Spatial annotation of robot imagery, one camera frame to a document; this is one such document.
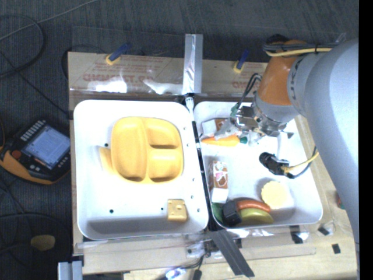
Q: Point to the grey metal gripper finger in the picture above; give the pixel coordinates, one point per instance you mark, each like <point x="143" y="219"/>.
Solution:
<point x="228" y="128"/>
<point x="253" y="139"/>

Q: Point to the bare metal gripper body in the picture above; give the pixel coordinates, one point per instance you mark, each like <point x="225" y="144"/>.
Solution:
<point x="247" y="117"/>

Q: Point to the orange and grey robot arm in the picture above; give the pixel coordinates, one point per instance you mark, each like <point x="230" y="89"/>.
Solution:
<point x="326" y="98"/>

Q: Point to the orange carrot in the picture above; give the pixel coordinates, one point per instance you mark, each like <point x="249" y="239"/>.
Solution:
<point x="221" y="140"/>

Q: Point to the small white and brown carton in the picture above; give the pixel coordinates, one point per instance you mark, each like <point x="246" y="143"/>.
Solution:
<point x="210" y="125"/>

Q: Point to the white plastic tray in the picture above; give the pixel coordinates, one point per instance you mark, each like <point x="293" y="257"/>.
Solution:
<point x="247" y="168"/>
<point x="131" y="206"/>

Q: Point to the thin black and white rod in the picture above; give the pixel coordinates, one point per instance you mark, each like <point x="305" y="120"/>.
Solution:
<point x="199" y="153"/>

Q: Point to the tall white and brown carton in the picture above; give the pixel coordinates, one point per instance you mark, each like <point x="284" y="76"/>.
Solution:
<point x="219" y="179"/>

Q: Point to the round yellow biscuit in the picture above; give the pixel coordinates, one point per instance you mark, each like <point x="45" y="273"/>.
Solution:
<point x="274" y="195"/>

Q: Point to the red sausage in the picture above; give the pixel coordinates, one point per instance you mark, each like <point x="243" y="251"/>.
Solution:
<point x="253" y="204"/>

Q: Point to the green toy vegetable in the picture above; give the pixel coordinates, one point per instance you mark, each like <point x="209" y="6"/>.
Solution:
<point x="217" y="212"/>

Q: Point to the yellow cheese block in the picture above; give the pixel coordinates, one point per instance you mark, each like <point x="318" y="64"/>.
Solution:
<point x="176" y="210"/>

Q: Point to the yellow divided plate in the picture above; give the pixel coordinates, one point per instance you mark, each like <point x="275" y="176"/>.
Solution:
<point x="131" y="147"/>

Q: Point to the brown cardboard board red print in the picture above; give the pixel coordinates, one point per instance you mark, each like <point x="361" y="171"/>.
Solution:
<point x="87" y="77"/>

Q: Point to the yellow oval toy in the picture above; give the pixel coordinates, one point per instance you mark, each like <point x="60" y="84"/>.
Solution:
<point x="43" y="242"/>

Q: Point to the black cylinder on white bracket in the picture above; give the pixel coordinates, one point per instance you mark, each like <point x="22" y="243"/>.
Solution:
<point x="271" y="162"/>

